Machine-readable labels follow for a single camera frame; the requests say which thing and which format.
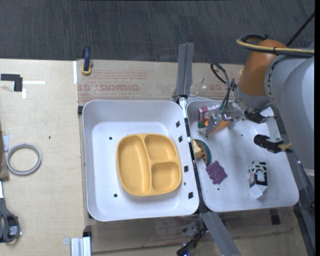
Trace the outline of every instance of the yellow plate compartment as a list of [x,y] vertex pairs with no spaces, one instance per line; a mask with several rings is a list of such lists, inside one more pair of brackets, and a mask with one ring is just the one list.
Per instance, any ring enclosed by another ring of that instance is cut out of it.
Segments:
[[174,142],[162,134],[137,133],[123,137],[116,149],[122,187],[134,196],[155,196],[177,189],[182,172]]

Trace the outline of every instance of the black scissors handle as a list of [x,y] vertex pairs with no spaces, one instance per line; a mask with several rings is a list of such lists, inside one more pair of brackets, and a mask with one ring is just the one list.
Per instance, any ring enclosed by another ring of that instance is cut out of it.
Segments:
[[[16,234],[10,234],[10,227],[17,227]],[[6,207],[4,198],[0,198],[0,239],[7,243],[13,242],[20,233],[20,224],[17,216],[13,215]]]

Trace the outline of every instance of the gray metal ring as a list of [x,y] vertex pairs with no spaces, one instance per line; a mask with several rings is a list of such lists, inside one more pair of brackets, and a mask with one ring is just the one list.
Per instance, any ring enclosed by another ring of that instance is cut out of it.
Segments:
[[[11,164],[10,164],[10,158],[11,158],[11,155],[19,150],[19,149],[31,149],[33,150],[37,156],[38,156],[38,162],[35,164],[35,166],[33,168],[31,168],[30,170],[27,170],[27,171],[19,171],[19,170],[16,170],[14,169]],[[8,165],[8,168],[9,170],[15,174],[15,175],[19,175],[19,176],[26,176],[26,175],[29,175],[29,174],[32,174],[33,172],[35,172],[40,164],[41,164],[41,154],[40,154],[40,151],[39,149],[34,146],[34,145],[31,145],[31,144],[27,144],[27,143],[22,143],[22,144],[17,144],[15,146],[13,146],[12,148],[9,149],[7,155],[6,155],[6,164]]]

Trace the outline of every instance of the dark gray floor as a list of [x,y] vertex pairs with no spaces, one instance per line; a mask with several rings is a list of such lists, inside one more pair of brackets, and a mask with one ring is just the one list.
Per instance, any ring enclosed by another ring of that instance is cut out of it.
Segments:
[[[176,62],[194,43],[193,62],[244,64],[238,37],[286,44],[314,11],[315,0],[1,0],[0,58],[75,60],[88,45],[93,59]],[[314,37],[313,18],[291,46]]]

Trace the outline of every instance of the table surface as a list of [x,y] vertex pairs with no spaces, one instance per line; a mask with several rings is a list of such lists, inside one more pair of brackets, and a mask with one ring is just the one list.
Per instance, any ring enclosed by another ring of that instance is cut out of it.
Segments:
[[[1,59],[0,74],[20,74],[26,99],[14,92],[14,83],[0,81],[2,134],[9,134],[9,147],[20,143],[39,148],[42,162],[28,176],[10,174],[3,181],[7,208],[18,216],[22,236],[14,243],[0,243],[2,256],[69,256],[65,238],[81,238],[84,224],[81,140],[78,87],[72,61]],[[14,153],[11,165],[26,170],[37,161],[29,149]],[[237,236],[243,255],[307,255],[299,225],[292,214],[291,232],[261,237]],[[95,255],[175,255],[180,245],[127,249]],[[220,255],[212,245],[212,255]]]

